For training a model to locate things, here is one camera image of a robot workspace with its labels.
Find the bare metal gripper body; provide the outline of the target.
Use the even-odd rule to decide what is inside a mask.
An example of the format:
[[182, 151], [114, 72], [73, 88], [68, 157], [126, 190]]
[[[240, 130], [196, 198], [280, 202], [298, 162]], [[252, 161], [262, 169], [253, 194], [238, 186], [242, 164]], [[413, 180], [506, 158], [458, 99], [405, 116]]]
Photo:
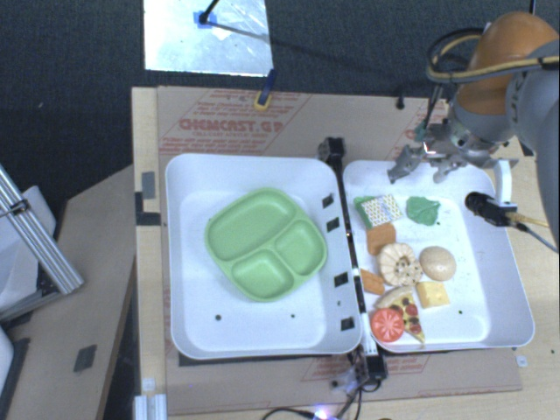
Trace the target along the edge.
[[436, 163], [447, 163], [451, 168], [465, 165], [484, 168], [498, 147], [454, 119], [429, 124], [423, 135], [425, 157]]

